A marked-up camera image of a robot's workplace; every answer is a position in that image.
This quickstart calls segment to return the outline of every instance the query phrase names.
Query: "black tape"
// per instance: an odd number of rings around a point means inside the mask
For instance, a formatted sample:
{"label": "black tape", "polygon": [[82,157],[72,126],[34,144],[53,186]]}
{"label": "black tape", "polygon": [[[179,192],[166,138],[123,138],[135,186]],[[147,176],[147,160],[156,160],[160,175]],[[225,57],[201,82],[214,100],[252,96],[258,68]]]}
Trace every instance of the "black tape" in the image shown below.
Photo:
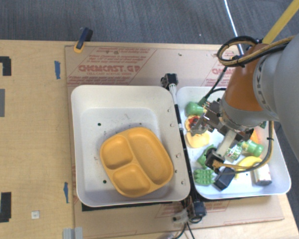
{"label": "black tape", "polygon": [[9,219],[11,219],[11,192],[3,192],[0,200],[0,223],[9,222]]}
{"label": "black tape", "polygon": [[0,63],[2,63],[2,76],[11,76],[11,59],[1,56]]}

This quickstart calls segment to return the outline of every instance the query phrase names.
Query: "wooden table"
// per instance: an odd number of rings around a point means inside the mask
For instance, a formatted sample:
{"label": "wooden table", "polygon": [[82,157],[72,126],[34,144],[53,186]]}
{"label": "wooden table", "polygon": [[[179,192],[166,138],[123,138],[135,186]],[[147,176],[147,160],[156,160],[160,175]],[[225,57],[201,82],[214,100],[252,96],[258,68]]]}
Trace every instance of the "wooden table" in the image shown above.
{"label": "wooden table", "polygon": [[[74,42],[0,40],[0,56],[11,58],[12,75],[2,75],[0,194],[11,192],[11,218],[0,238],[62,238],[74,228],[65,45]],[[113,43],[98,43],[111,46]],[[124,44],[133,47],[204,49],[208,45]],[[60,79],[55,61],[60,62]],[[68,185],[68,203],[64,186]],[[299,238],[286,195],[279,196],[280,221],[193,230],[196,238]],[[158,238],[162,233],[128,236]],[[182,238],[191,238],[188,231]]]}

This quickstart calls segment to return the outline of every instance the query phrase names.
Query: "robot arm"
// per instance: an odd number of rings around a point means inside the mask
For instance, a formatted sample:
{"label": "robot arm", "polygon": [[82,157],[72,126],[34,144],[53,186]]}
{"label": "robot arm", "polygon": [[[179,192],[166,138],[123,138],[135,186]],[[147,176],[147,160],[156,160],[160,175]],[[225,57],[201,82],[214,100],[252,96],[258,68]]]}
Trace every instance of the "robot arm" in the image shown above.
{"label": "robot arm", "polygon": [[[244,39],[252,44],[240,59],[224,60],[222,53]],[[247,37],[234,38],[218,51],[225,66],[236,67],[221,100],[207,106],[192,134],[218,130],[224,140],[207,154],[206,165],[224,162],[229,147],[248,140],[264,121],[279,121],[299,160],[299,34],[276,43],[258,44]]]}

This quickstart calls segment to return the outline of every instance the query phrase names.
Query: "orange divided tray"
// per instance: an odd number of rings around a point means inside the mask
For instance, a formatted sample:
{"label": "orange divided tray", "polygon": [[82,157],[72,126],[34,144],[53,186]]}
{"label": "orange divided tray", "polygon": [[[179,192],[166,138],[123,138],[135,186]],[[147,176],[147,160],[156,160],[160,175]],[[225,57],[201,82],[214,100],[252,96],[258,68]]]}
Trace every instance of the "orange divided tray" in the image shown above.
{"label": "orange divided tray", "polygon": [[173,164],[157,136],[134,127],[103,142],[100,158],[111,182],[126,197],[140,197],[164,186]]}

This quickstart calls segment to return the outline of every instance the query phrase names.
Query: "white plastic tray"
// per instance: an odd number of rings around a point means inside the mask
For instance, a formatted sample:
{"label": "white plastic tray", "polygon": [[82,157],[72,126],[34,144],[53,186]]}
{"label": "white plastic tray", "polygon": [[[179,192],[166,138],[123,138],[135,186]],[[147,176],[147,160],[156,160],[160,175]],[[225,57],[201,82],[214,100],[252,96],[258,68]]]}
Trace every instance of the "white plastic tray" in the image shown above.
{"label": "white plastic tray", "polygon": [[[90,207],[180,201],[190,191],[188,172],[171,94],[162,87],[82,85],[71,94],[76,187],[80,201]],[[152,130],[174,166],[172,179],[139,198],[121,195],[100,161],[102,143],[126,129]]]}
{"label": "white plastic tray", "polygon": [[[181,121],[183,123],[183,128],[184,122],[187,119],[184,109],[188,102],[198,102],[209,90],[210,88],[207,87],[184,87],[177,92],[176,97],[178,102],[178,108],[180,111]],[[217,98],[221,98],[222,95],[223,92],[216,92],[210,96],[209,100],[216,100]],[[257,132],[258,138],[260,138],[261,144],[264,146],[264,151],[262,153],[263,157],[263,155],[266,154],[268,147],[268,141],[266,140],[266,138],[268,137],[268,129],[256,127],[255,130]],[[196,162],[196,160],[203,153],[204,149],[211,144],[217,146],[222,141],[222,139],[223,136],[220,133],[218,133],[217,130],[214,130],[211,133],[209,144],[205,147],[192,148],[188,145],[188,143],[186,143],[192,171],[194,171],[197,168],[201,168],[201,166]],[[216,187],[214,187],[214,185],[195,185],[195,187],[197,192],[202,197],[211,200],[276,195],[288,192],[291,187],[291,180],[276,134],[274,141],[273,156],[268,165],[271,172],[272,183],[267,186],[255,185],[251,178],[251,173],[248,172],[241,173],[239,175],[239,179],[233,179],[230,185],[223,191],[218,190]]]}

